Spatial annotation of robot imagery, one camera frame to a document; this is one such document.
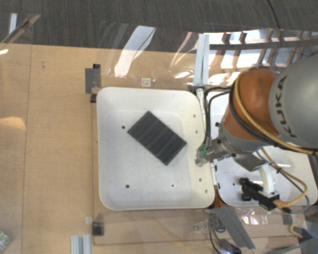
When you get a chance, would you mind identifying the black ribbed flat panel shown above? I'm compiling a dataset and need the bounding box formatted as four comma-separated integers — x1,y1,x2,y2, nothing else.
127,111,188,167

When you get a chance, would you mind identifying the white plastic tray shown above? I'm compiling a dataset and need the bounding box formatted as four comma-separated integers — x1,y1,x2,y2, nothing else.
205,90,318,207
95,86,216,211

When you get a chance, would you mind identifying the black cylinder on white bracket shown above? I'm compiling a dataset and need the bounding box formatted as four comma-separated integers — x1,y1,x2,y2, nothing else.
239,165,280,211

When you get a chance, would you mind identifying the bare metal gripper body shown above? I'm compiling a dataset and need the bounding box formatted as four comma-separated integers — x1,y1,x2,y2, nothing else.
209,138,267,173

